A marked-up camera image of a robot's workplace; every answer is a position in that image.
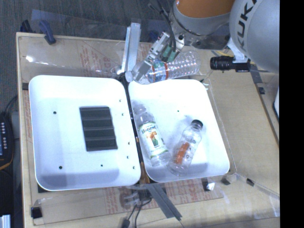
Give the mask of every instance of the clear plastic bottle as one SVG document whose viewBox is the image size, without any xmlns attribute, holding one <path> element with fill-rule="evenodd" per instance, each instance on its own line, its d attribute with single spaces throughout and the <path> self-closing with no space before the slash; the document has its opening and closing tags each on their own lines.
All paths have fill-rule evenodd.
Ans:
<svg viewBox="0 0 304 228">
<path fill-rule="evenodd" d="M 127 71 L 125 77 L 128 82 L 136 81 L 139 84 L 147 85 L 167 79 L 174 79 L 196 74 L 201 65 L 200 56 L 196 51 L 180 52 L 172 62 L 154 60 L 149 71 L 137 80 L 139 68 L 143 62 L 137 63 L 132 71 Z"/>
<path fill-rule="evenodd" d="M 150 157 L 152 166 L 166 165 L 171 159 L 171 155 L 156 125 L 154 116 L 147 112 L 143 104 L 133 103 L 133 105 L 135 105 L 133 110 L 138 135 Z"/>
<path fill-rule="evenodd" d="M 182 132 L 180 141 L 173 150 L 173 158 L 167 165 L 174 175 L 184 176 L 187 174 L 194 153 L 202 139 L 202 127 L 203 123 L 200 120 L 193 120 L 190 126 Z"/>
</svg>

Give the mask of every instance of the black bottle cap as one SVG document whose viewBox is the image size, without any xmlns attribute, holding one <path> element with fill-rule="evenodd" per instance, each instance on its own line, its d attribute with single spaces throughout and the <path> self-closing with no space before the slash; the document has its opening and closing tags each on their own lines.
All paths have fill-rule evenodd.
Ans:
<svg viewBox="0 0 304 228">
<path fill-rule="evenodd" d="M 204 125 L 200 120 L 197 120 L 197 119 L 193 120 L 191 123 L 198 124 L 198 125 L 200 125 L 201 128 L 203 128 L 203 125 Z"/>
</svg>

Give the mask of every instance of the honest bottle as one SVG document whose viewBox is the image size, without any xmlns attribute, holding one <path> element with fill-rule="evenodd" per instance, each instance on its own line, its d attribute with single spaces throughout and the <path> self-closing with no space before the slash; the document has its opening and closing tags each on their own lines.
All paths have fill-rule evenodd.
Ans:
<svg viewBox="0 0 304 228">
<path fill-rule="evenodd" d="M 203 123 L 200 120 L 193 120 L 190 126 L 182 132 L 180 141 L 173 150 L 173 157 L 167 165 L 174 175 L 187 174 L 194 153 L 202 139 L 202 127 Z"/>
<path fill-rule="evenodd" d="M 154 116 L 143 104 L 133 103 L 134 120 L 141 145 L 146 149 L 152 166 L 166 165 L 171 155 L 164 143 Z"/>
<path fill-rule="evenodd" d="M 139 62 L 132 71 L 125 73 L 128 82 L 134 80 L 139 84 L 148 85 L 167 79 L 194 75 L 200 70 L 201 60 L 196 51 L 180 52 L 174 61 L 168 63 L 155 59 L 148 72 L 137 79 L 139 69 L 143 64 L 144 62 Z"/>
</svg>

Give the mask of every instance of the black vent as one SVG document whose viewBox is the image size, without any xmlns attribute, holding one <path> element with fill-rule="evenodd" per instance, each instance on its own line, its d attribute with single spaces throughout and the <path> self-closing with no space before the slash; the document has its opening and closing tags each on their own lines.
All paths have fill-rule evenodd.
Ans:
<svg viewBox="0 0 304 228">
<path fill-rule="evenodd" d="M 80 107 L 86 151 L 117 150 L 116 136 L 108 106 Z"/>
</svg>

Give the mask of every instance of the blue clamp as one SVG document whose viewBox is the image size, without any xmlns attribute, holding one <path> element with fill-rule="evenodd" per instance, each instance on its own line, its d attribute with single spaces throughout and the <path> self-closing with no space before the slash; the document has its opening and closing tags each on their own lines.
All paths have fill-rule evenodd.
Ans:
<svg viewBox="0 0 304 228">
<path fill-rule="evenodd" d="M 39 22 L 39 27 L 40 27 L 41 31 L 44 34 L 46 34 L 46 36 L 44 36 L 44 38 L 47 40 L 48 44 L 50 44 L 50 45 L 54 44 L 56 42 L 56 40 L 53 37 L 53 32 L 51 30 L 49 23 L 45 20 L 41 20 Z"/>
</svg>

